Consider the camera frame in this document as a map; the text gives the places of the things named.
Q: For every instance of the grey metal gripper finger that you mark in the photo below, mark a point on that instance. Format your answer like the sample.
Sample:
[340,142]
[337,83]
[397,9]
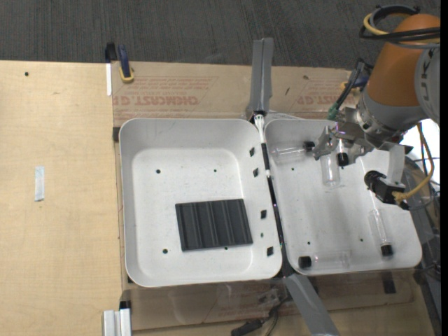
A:
[323,145]
[355,152]

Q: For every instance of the black cylinder on white bracket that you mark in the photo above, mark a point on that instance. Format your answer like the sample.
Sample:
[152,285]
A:
[379,185]

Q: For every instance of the white plastic tray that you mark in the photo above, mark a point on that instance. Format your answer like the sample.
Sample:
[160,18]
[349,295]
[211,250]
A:
[196,173]
[336,219]

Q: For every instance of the brown cardboard board red print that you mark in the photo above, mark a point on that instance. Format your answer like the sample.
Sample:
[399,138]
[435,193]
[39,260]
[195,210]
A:
[196,93]

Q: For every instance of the thin black and white rod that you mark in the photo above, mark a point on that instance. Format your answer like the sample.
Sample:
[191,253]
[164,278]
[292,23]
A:
[269,173]

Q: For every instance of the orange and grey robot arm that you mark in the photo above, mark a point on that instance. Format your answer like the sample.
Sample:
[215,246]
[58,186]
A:
[395,68]

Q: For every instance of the black ribbed rectangular panel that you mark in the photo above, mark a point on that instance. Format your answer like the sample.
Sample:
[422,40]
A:
[213,224]

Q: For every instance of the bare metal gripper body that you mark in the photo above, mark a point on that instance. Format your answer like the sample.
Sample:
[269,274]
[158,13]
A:
[353,128]

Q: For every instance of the clear plastic bottle black cap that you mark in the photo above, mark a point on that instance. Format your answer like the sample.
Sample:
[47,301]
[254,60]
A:
[329,259]
[287,151]
[330,173]
[378,224]

